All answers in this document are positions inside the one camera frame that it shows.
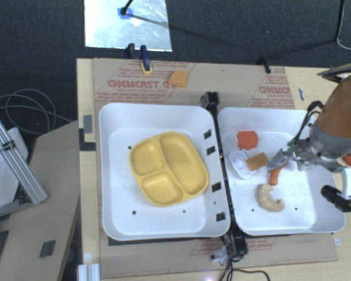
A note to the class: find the thin black rod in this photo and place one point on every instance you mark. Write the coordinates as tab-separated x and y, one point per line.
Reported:
224	174

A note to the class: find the black cylinder on white bracket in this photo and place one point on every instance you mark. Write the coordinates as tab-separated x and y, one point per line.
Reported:
346	199

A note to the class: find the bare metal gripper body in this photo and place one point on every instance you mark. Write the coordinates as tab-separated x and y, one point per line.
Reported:
308	155

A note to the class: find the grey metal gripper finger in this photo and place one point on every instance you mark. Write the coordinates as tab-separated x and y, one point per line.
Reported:
275	166
280	154

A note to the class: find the orange toy food chunk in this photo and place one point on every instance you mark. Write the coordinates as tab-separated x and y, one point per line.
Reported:
247	140

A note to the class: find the beige croissant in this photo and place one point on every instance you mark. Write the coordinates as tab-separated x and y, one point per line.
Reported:
267	199

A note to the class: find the orange sausage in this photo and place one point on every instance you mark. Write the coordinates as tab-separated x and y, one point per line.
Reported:
275	177

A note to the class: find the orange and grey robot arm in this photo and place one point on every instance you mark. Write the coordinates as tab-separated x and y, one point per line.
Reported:
339	113

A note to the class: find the tan square biscuit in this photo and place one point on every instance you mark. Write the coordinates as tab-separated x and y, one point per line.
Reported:
257	161

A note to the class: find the white plastic bottle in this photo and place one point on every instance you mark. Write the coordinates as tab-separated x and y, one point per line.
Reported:
239	164

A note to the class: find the orange waffle biscuit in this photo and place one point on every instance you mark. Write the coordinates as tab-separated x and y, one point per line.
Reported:
179	78

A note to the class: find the white plastic tray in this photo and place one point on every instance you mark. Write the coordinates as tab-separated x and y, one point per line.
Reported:
298	203
117	209

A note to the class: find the yellow divided plate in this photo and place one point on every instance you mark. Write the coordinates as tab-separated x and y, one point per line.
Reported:
169	168

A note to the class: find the brown cardboard board, red print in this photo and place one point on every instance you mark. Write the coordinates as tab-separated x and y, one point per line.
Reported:
237	80

